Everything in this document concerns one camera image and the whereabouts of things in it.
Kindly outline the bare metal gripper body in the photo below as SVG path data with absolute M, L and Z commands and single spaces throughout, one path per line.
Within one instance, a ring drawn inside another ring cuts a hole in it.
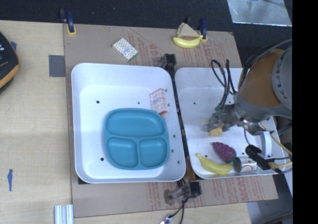
M 219 126 L 223 127 L 223 123 L 233 122 L 237 126 L 243 126 L 248 124 L 247 114 L 243 111 L 239 104 L 228 104 L 221 107 L 218 105 L 214 109 L 212 117 L 215 117 L 219 121 Z

